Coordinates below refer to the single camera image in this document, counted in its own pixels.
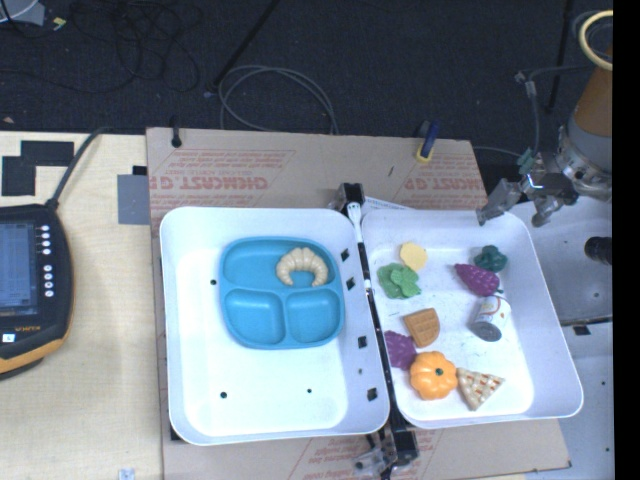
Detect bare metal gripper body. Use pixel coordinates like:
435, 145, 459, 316
518, 151, 614, 209

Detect dark green broccoli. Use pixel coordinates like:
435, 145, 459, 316
472, 244, 509, 274

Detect purple grapes with stem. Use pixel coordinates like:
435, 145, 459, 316
453, 262, 503, 297

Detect yellow toy leaf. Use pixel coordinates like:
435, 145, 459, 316
398, 241, 430, 273

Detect white can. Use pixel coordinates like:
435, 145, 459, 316
466, 294, 513, 343

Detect light green lettuce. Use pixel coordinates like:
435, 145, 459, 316
375, 262, 423, 301

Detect white plastic tray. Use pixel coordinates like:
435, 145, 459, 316
158, 205, 392, 447
359, 207, 585, 431

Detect orange waffle biscuit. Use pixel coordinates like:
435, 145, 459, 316
402, 307, 442, 350

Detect thin black and white rod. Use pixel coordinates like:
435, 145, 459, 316
346, 201, 404, 437

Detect orange pumpkin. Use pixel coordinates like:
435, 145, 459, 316
408, 350, 459, 402

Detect beige lattice pie slice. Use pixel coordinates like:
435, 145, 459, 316
455, 366, 507, 412

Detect brown cardboard board red print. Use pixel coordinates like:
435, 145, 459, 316
144, 126, 574, 480

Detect beige croissant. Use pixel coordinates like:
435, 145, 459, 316
275, 246, 330, 288

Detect blue divided plate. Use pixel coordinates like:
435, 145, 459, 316
217, 235, 346, 351

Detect black cylinder on white bracket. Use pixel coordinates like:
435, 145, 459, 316
583, 235, 614, 268

